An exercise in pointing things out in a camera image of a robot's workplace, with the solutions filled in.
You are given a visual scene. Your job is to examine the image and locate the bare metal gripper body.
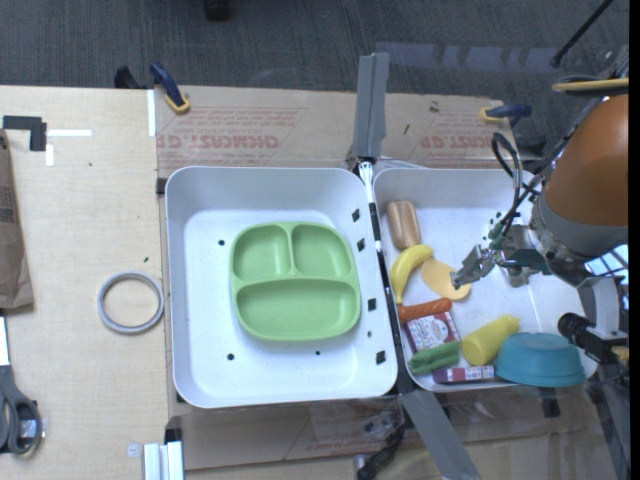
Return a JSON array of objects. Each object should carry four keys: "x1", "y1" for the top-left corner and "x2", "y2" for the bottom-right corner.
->
[{"x1": 492, "y1": 222, "x2": 584, "y2": 289}]

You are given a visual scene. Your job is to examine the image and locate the yellow flat toy chip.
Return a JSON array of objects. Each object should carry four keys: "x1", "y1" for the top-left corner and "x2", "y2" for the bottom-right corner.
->
[{"x1": 420, "y1": 258, "x2": 472, "y2": 302}]

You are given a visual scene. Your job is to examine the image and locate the white plastic tray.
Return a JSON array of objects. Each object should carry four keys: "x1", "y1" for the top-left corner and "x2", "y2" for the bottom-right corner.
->
[
  {"x1": 372, "y1": 166, "x2": 599, "y2": 394},
  {"x1": 163, "y1": 165, "x2": 400, "y2": 410}
]

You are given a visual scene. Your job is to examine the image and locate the orange sausage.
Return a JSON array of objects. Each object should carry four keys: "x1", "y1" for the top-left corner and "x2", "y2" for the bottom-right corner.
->
[{"x1": 397, "y1": 297, "x2": 454, "y2": 325}]

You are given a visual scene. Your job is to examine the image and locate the yellow banana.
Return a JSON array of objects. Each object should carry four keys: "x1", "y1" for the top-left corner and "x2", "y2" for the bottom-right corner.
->
[{"x1": 388, "y1": 243, "x2": 435, "y2": 306}]

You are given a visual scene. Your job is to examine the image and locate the small printed white carton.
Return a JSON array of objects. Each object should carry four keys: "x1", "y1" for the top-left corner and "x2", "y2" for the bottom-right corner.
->
[{"x1": 403, "y1": 311, "x2": 462, "y2": 355}]

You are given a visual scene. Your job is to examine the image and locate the yellow squeeze bottle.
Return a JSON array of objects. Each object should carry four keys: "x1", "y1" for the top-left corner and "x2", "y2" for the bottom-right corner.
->
[{"x1": 460, "y1": 314, "x2": 521, "y2": 368}]

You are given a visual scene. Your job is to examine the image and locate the tan toy bread bun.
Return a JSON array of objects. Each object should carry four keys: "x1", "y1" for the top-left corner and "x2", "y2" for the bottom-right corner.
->
[{"x1": 385, "y1": 199, "x2": 422, "y2": 251}]

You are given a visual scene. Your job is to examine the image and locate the green toy pea pod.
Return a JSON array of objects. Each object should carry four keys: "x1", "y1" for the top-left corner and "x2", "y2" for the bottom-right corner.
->
[{"x1": 407, "y1": 340, "x2": 462, "y2": 375}]

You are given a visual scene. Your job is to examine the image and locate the small red and white box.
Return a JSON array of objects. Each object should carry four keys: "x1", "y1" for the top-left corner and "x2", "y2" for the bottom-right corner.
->
[{"x1": 432, "y1": 364, "x2": 497, "y2": 385}]

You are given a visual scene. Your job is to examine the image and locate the blue bowl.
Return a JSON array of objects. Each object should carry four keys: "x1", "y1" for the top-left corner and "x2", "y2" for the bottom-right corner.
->
[{"x1": 493, "y1": 331, "x2": 588, "y2": 389}]

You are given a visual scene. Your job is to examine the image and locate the green divided plate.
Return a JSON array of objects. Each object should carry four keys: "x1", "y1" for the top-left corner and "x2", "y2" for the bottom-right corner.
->
[{"x1": 229, "y1": 221, "x2": 363, "y2": 343}]

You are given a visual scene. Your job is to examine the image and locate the brown cardboard board red print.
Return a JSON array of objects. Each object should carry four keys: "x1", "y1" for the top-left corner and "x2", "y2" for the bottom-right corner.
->
[{"x1": 153, "y1": 85, "x2": 604, "y2": 472}]

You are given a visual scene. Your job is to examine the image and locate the grey tape roll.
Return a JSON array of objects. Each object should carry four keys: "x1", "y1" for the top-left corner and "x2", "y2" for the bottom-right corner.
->
[{"x1": 96, "y1": 271, "x2": 166, "y2": 336}]

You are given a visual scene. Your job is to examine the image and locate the brown paper bag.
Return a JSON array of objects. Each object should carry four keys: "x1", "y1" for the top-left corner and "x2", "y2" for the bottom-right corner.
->
[{"x1": 0, "y1": 127, "x2": 36, "y2": 311}]

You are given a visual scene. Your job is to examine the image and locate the black cylinder on white bracket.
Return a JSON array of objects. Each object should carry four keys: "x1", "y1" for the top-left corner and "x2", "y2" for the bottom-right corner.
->
[{"x1": 557, "y1": 275, "x2": 630, "y2": 365}]

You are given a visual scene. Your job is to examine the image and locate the grey handled scissors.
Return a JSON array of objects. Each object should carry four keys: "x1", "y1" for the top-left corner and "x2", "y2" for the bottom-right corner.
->
[{"x1": 0, "y1": 312, "x2": 44, "y2": 456}]

